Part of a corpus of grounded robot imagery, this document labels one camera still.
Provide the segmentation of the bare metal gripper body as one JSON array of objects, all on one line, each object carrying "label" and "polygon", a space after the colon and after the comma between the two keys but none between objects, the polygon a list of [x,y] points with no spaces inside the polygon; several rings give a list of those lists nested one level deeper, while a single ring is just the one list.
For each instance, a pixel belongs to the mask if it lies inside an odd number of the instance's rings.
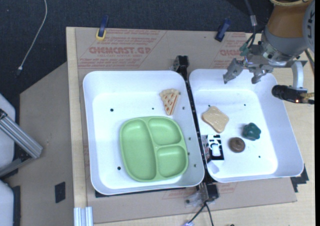
[{"label": "bare metal gripper body", "polygon": [[251,46],[245,43],[241,47],[241,56],[244,57],[243,66],[252,73],[271,73],[274,68],[288,66],[294,59],[293,55],[278,51],[267,41],[259,41]]}]

